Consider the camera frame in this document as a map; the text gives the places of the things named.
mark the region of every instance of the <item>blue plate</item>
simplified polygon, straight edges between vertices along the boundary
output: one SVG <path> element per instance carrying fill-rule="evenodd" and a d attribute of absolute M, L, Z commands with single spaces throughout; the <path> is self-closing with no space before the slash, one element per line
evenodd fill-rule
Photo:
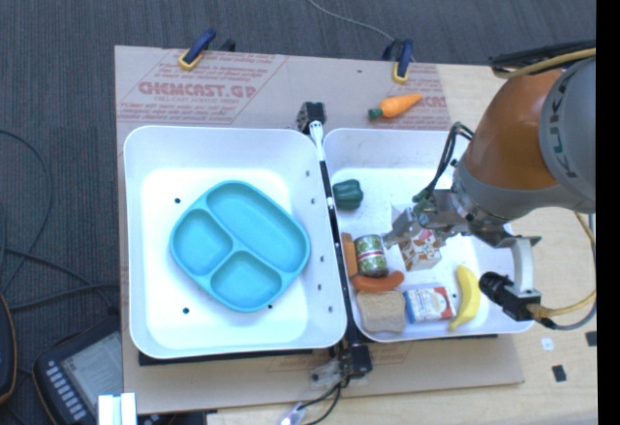
<path fill-rule="evenodd" d="M 199 197 L 170 235 L 176 263 L 215 299 L 256 312 L 279 297 L 310 257 L 305 229 L 270 197 L 225 181 Z"/>

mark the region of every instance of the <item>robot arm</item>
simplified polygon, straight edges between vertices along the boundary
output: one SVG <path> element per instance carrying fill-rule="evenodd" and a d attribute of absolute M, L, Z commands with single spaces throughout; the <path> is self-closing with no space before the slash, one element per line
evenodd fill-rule
<path fill-rule="evenodd" d="M 386 247 L 429 228 L 440 244 L 464 234 L 511 248 L 514 281 L 488 272 L 480 289 L 512 318 L 531 319 L 526 306 L 541 299 L 533 288 L 531 247 L 540 238 L 515 237 L 505 225 L 547 206 L 596 213 L 595 111 L 596 56 L 565 71 L 510 78 L 474 134 L 458 123 L 452 127 L 438 174 L 384 234 Z M 436 190 L 457 135 L 470 143 L 450 189 Z"/>

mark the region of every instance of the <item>white tray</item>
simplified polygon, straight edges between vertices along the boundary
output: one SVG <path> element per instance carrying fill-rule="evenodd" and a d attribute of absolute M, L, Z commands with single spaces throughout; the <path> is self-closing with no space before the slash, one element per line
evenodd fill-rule
<path fill-rule="evenodd" d="M 326 348 L 347 316 L 316 148 L 292 130 L 146 126 L 124 146 L 129 324 L 144 354 L 167 359 Z M 269 307 L 239 313 L 212 299 L 171 257 L 174 224 L 226 180 L 278 203 L 310 237 L 310 259 Z"/>
<path fill-rule="evenodd" d="M 413 195 L 434 177 L 446 137 L 444 132 L 365 129 L 336 129 L 327 134 L 325 161 L 332 186 L 356 179 L 364 192 L 358 209 L 337 212 L 340 232 L 348 232 L 355 239 L 365 234 L 390 231 L 394 214 L 412 206 Z M 460 156 L 466 142 L 462 138 L 457 140 L 454 157 Z M 450 183 L 451 167 L 437 188 L 449 188 Z M 510 250 L 493 249 L 477 238 L 459 235 L 448 239 L 441 255 L 440 261 L 430 269 L 407 271 L 397 245 L 386 251 L 388 268 L 405 273 L 401 290 L 405 286 L 445 286 L 454 310 L 460 302 L 454 274 L 458 263 L 467 265 L 478 277 L 492 270 L 514 278 Z M 531 321 L 514 321 L 483 295 L 477 316 L 453 331 L 449 331 L 448 322 L 444 320 L 407 323 L 402 332 L 367 332 L 362 327 L 355 289 L 351 284 L 349 288 L 357 327 L 366 337 L 377 342 L 511 333 L 532 325 Z"/>

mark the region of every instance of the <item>dark gray floor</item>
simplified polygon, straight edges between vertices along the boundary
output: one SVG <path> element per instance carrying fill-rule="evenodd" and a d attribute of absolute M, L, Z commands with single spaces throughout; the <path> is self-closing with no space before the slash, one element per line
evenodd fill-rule
<path fill-rule="evenodd" d="M 24 137 L 51 175 L 52 203 L 33 252 L 96 283 L 116 283 L 115 45 L 183 47 L 208 26 L 238 51 L 379 59 L 412 38 L 419 62 L 484 64 L 489 56 L 591 40 L 596 0 L 0 0 L 0 131 Z M 40 163 L 0 133 L 0 203 L 8 245 L 26 250 L 46 213 Z M 19 257 L 0 264 L 11 306 L 80 286 Z M 116 299 L 115 290 L 107 290 Z M 92 292 L 14 312 L 19 366 L 106 314 Z M 48 423 L 26 378 L 0 424 Z"/>

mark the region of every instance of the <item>yellow cable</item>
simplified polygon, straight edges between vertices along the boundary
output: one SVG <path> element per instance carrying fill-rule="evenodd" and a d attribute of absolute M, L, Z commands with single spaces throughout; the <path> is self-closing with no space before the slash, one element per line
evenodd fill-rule
<path fill-rule="evenodd" d="M 588 227 L 588 225 L 586 224 L 583 217 L 581 217 L 581 215 L 579 215 L 577 212 L 574 212 L 574 215 L 579 220 L 579 223 L 581 224 L 581 227 L 583 228 L 585 233 L 588 235 L 588 238 L 590 239 L 592 246 L 594 246 L 594 248 L 596 249 L 597 241 L 596 241 L 596 237 L 594 233 L 592 232 L 592 229 Z M 583 298 L 581 301 L 577 303 L 574 303 L 571 306 L 566 306 L 564 308 L 547 308 L 539 304 L 530 304 L 530 305 L 527 305 L 527 309 L 532 314 L 532 317 L 536 320 L 549 319 L 551 317 L 556 317 L 558 315 L 564 315 L 566 313 L 574 312 L 578 310 L 579 308 L 583 308 L 584 306 L 594 302 L 596 298 L 597 298 L 597 290 L 594 289 L 592 292 L 590 292 L 590 294 L 587 297 Z"/>
<path fill-rule="evenodd" d="M 537 71 L 549 69 L 551 67 L 566 64 L 568 62 L 574 62 L 575 60 L 581 60 L 583 58 L 596 56 L 596 54 L 597 54 L 597 49 L 595 47 L 587 48 L 587 49 L 583 49 L 580 51 L 574 51 L 573 53 L 566 53 L 564 55 L 558 55 L 557 57 L 549 58 L 547 60 L 543 60 L 542 62 L 528 65 L 527 67 L 522 67 L 521 69 L 516 69 L 515 71 L 510 71 L 510 72 L 505 73 L 505 72 L 497 71 L 494 69 L 493 73 L 501 79 L 510 79 L 512 77 L 532 74 Z"/>

